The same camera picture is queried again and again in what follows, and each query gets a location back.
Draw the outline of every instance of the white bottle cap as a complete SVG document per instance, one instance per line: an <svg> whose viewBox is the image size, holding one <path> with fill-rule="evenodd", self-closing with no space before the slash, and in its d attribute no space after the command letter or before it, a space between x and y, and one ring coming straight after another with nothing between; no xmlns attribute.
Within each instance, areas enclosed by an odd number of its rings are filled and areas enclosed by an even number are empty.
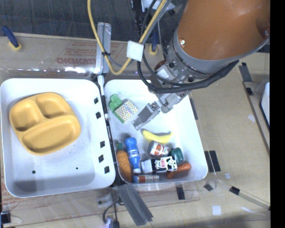
<svg viewBox="0 0 285 228"><path fill-rule="evenodd" d="M133 174L140 174L141 172L140 168L133 169Z"/></svg>
<svg viewBox="0 0 285 228"><path fill-rule="evenodd" d="M146 160L142 162L142 172L144 174L152 173L152 164L151 160Z"/></svg>

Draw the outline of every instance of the yellow cable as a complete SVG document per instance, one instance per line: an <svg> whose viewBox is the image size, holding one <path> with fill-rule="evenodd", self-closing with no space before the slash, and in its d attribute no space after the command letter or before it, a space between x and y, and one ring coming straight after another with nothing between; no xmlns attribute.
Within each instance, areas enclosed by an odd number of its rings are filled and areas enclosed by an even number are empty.
<svg viewBox="0 0 285 228"><path fill-rule="evenodd" d="M160 5L158 6L154 16L152 17L150 23L148 24L145 32L143 33L142 37L140 38L139 42L138 43L142 43L143 40L145 39L147 33L149 32L152 24L154 23L154 21L156 20L156 18L158 17L161 9L163 8L164 4L166 3L167 0L161 0L161 3ZM105 52L105 49L104 49L104 46L103 44L101 43L101 40L97 34L97 30L96 30L96 27L95 27L95 24L94 24L94 21L93 21L93 17L92 17L92 12L91 12L91 0L87 0L87 11L88 11L88 15L89 15L89 18L90 18L90 23L91 23L91 26L92 26L92 30L93 30L93 33L95 35L95 38L96 38L96 41L101 49L102 52ZM114 75L119 75L121 74L125 69L126 67L129 65L130 61L132 60L131 58L128 58L125 62L125 64L122 66L122 68L119 70L119 71L114 71L113 67L112 67L112 64L111 64L111 61L109 60L109 57L107 55L104 55L104 58L111 70L111 72L114 74Z"/></svg>

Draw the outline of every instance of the blue clamp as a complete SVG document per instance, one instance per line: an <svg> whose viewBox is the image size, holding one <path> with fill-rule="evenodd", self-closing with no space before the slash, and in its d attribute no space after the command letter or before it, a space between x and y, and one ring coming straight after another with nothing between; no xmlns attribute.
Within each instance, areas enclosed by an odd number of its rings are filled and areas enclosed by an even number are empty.
<svg viewBox="0 0 285 228"><path fill-rule="evenodd" d="M14 33L7 26L2 26L2 31L4 35L6 35L9 38L9 45L15 51L19 51L21 48L21 44L17 41Z"/></svg>
<svg viewBox="0 0 285 228"><path fill-rule="evenodd" d="M153 31L153 39L152 39L152 43L149 46L149 53L151 55L156 55L157 54L157 43L158 43L158 33L156 30Z"/></svg>

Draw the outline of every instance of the white plastic tray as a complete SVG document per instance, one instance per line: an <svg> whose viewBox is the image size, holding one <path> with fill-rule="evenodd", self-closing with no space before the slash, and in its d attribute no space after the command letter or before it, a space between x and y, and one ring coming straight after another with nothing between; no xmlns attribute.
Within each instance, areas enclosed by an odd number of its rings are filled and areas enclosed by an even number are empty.
<svg viewBox="0 0 285 228"><path fill-rule="evenodd" d="M9 112L19 100L49 91L61 94L73 108L81 134L62 150L36 156L21 145L10 125ZM12 195L44 196L105 188L113 183L116 173L100 93L91 81L8 79L0 87L0 110L5 183Z"/></svg>
<svg viewBox="0 0 285 228"><path fill-rule="evenodd" d="M180 147L184 159L191 164L192 168L186 173L179 173L177 178L175 177L174 179L167 179L165 175L160 174L158 183L197 181L206 177L208 166L188 96L175 105L170 112L166 114L159 113L140 130L136 130L132 125L132 121L148 103L157 101L157 97L149 92L147 86L141 80L111 80L106 83L104 91L107 105L109 104L110 96L117 94L121 100L130 100L139 109L125 123L121 123L109 110L109 107L108 114L114 143L124 143L126 137L136 138L141 160L150 158L146 152L149 142L143 137L143 129L152 133L173 133L167 146L171 148Z"/></svg>

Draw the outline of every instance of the toy banana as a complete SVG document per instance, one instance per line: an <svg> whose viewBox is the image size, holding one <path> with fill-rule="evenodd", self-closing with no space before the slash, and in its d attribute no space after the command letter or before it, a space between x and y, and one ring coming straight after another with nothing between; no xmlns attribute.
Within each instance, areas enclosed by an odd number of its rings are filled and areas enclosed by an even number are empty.
<svg viewBox="0 0 285 228"><path fill-rule="evenodd" d="M167 142L169 142L171 136L173 135L172 133L165 135L156 135L147 130L143 130L142 134L145 137L145 139L148 140L149 142L155 141L161 144L166 144Z"/></svg>

